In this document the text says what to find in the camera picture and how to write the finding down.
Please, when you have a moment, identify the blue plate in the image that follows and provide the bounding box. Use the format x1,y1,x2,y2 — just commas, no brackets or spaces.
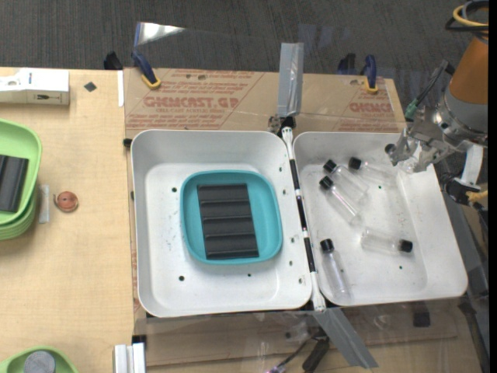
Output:
179,169,283,265

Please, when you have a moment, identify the green plate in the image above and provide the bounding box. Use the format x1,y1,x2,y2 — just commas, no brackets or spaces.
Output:
0,192,40,242
0,346,81,373
0,118,43,225

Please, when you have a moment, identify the white cardboard box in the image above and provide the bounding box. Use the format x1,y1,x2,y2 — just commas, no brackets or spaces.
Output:
0,67,71,106

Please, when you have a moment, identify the grey round cap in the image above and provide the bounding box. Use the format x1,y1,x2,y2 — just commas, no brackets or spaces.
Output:
23,350,57,373

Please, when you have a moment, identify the brown cardboard board red print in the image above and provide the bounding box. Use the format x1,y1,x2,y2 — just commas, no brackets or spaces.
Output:
123,67,467,367

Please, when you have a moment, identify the small clear vial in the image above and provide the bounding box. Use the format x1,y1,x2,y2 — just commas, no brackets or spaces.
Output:
38,184,51,224

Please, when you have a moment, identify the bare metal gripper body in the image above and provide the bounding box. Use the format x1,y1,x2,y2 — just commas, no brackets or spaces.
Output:
404,106,488,158

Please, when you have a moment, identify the black cylinder on white bracket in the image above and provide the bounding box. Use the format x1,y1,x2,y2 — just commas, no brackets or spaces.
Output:
440,144,486,207

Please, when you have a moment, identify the white plastic tray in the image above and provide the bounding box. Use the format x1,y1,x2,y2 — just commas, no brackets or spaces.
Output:
291,131,469,309
130,129,314,319

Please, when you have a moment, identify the clear bottle with black cap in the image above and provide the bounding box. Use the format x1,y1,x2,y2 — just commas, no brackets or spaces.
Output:
360,227,414,256
319,238,355,304
322,159,370,202
318,175,364,226
348,156,399,186

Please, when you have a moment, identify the brown round disc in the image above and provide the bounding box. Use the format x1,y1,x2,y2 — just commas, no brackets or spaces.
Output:
53,190,79,214

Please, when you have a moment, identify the clear plastic bottle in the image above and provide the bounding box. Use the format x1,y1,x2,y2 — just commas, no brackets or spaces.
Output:
398,156,426,175

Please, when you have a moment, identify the black ribbed insert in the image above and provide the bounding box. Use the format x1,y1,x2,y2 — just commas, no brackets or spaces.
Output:
0,154,30,214
196,183,260,260

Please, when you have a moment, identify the thin black and white rod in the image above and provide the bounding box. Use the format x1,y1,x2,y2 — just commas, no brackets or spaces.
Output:
280,126,326,312

